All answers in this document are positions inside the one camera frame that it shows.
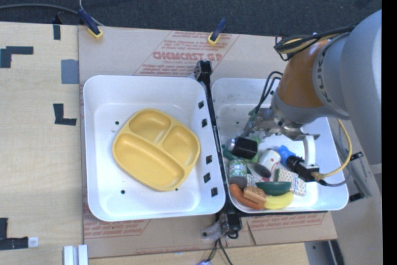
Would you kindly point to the black can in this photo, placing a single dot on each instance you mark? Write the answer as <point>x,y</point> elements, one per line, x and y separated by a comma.
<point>245,147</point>

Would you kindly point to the yellow banana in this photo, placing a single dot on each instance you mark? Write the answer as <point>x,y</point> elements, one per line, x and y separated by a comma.
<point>280,201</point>

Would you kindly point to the brown cardboard board red print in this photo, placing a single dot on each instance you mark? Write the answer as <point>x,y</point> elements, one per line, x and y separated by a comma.
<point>130,49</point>

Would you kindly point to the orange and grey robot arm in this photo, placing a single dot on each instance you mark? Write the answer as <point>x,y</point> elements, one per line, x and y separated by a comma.
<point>347,77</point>

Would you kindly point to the blue bottle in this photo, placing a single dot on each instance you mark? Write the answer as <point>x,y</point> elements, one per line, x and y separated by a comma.
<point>284,153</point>

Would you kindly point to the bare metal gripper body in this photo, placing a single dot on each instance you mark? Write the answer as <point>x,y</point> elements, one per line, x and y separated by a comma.
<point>268,122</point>

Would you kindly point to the white plastic tray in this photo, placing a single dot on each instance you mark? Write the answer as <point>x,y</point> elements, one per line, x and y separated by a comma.
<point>102,195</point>
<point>325,195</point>

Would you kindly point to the thin black rod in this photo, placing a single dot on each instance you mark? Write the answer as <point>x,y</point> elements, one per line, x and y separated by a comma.
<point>216,139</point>

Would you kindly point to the white packet with red pattern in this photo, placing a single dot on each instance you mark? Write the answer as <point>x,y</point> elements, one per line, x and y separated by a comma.
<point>294,183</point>

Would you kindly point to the white can with red print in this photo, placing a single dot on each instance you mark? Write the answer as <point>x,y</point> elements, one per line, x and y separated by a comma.
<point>270,159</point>

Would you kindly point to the white can with green print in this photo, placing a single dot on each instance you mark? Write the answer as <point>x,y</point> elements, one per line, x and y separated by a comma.
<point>237,171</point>

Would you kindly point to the yellow divided plate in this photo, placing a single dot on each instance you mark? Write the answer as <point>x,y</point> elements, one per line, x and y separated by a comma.
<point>145,155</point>

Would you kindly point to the black cylinder on white bracket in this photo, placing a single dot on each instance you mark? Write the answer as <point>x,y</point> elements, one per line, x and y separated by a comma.
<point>302,166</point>

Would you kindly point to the tan biscuit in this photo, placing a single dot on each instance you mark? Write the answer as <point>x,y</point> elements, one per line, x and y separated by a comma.
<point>254,194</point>

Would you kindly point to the green bowl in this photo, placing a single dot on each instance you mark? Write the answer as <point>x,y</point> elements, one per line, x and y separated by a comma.
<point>274,188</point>

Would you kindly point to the orange sausage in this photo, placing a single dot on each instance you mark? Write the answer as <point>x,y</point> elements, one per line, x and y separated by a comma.
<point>238,194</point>

